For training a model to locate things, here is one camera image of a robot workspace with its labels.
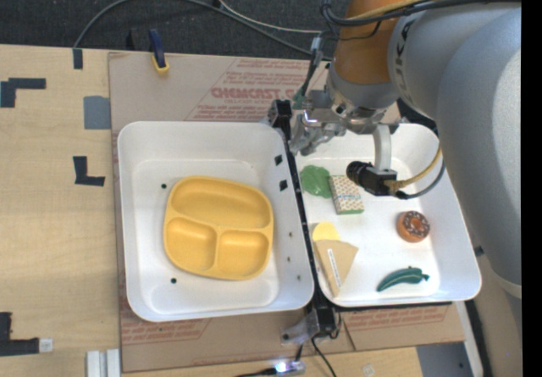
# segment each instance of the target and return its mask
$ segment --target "wooden surface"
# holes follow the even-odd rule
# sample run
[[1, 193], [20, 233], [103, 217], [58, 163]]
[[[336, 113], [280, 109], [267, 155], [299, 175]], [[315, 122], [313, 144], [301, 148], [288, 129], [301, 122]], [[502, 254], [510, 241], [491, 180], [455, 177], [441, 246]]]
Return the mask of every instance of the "wooden surface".
[[[0, 312], [13, 313], [12, 339], [54, 342], [51, 353], [0, 358], [1, 376], [84, 376], [87, 351], [119, 348], [111, 134], [83, 121], [83, 97], [108, 97], [107, 56], [85, 50], [77, 70], [71, 49], [0, 47], [0, 80], [47, 80], [45, 90], [18, 90], [15, 108], [0, 108]], [[88, 175], [105, 176], [105, 186], [76, 186], [73, 156], [87, 156]], [[329, 361], [339, 377], [422, 375], [413, 347]], [[307, 375], [330, 375], [321, 358], [306, 362]], [[268, 366], [130, 375], [234, 376]]]

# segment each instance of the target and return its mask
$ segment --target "green pepper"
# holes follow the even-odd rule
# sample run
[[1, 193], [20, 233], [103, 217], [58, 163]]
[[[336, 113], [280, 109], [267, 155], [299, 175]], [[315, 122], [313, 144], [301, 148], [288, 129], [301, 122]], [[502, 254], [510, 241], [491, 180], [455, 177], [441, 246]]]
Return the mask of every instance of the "green pepper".
[[408, 266], [408, 269], [401, 269], [388, 274], [380, 281], [379, 286], [376, 287], [376, 291], [382, 291], [391, 286], [403, 283], [419, 284], [422, 280], [427, 279], [429, 279], [429, 275], [422, 273], [421, 269]]

